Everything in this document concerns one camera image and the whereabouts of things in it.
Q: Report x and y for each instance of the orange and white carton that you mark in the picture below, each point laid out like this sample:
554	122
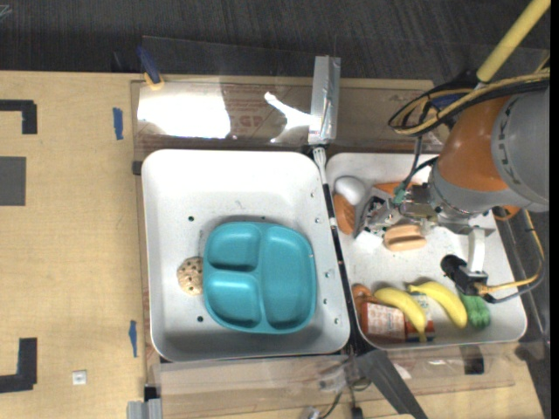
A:
382	321

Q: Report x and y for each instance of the white plastic tray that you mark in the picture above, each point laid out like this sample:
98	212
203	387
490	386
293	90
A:
174	216
375	264

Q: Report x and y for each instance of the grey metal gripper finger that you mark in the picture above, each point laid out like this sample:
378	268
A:
381	203
386	219

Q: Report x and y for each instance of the yellow foam tube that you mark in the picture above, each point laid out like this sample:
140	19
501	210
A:
515	29

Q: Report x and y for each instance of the orange carrot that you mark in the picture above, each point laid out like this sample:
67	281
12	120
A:
388	187

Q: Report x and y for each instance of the tan chocolate chip biscuit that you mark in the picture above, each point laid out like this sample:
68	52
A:
190	275

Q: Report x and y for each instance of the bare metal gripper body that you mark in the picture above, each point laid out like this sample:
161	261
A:
419	203

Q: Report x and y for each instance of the blue divided plate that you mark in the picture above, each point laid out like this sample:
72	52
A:
262	277

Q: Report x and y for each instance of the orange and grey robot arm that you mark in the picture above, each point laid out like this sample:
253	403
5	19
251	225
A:
476	146

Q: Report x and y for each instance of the yellow banana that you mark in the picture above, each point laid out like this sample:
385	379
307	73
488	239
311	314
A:
406	306
445	297

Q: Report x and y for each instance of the white rounded object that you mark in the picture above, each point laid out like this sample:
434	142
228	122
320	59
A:
350	189

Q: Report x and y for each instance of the orange ridged toy bread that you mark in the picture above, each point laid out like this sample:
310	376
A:
344	214

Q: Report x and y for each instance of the green grapes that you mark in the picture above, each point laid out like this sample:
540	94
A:
477	312

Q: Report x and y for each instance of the small white square block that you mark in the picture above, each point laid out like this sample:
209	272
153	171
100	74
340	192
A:
79	377

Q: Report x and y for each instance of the tan toy bread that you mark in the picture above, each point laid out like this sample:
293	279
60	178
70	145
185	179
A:
404	239

